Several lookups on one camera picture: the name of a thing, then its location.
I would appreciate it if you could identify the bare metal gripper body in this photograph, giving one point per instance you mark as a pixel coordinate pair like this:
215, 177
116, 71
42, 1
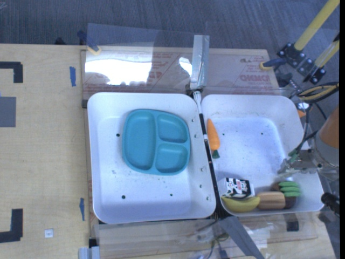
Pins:
306, 159

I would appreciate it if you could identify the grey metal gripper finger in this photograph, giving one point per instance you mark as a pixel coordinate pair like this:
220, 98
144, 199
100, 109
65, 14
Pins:
284, 169
288, 162

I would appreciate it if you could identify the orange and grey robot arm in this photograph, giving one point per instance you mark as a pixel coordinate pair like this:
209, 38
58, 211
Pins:
330, 133

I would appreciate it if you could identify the green ribbed toy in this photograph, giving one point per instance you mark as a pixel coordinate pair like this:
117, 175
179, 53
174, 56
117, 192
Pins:
289, 189

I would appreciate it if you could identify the brown round toy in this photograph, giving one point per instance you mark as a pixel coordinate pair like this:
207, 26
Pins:
289, 202

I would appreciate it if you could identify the tan bread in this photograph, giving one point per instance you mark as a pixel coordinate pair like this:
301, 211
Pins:
270, 200

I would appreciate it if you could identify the white plastic tray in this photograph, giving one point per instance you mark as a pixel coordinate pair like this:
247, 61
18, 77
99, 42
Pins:
250, 144
107, 171

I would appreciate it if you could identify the black and white carton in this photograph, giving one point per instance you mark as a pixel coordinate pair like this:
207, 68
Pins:
237, 186

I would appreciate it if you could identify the yellow banana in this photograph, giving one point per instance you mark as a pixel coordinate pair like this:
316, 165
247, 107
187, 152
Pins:
240, 204

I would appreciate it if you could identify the orange carrot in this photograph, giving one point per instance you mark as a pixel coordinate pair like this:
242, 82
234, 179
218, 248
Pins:
213, 135

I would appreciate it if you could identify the brown cardboard board red print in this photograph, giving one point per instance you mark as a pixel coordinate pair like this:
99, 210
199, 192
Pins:
231, 71

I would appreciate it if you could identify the blue divided plate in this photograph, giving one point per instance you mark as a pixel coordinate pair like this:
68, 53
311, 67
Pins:
140, 139

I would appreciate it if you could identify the black cylinder on white bracket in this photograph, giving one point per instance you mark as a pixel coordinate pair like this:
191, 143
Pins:
330, 200

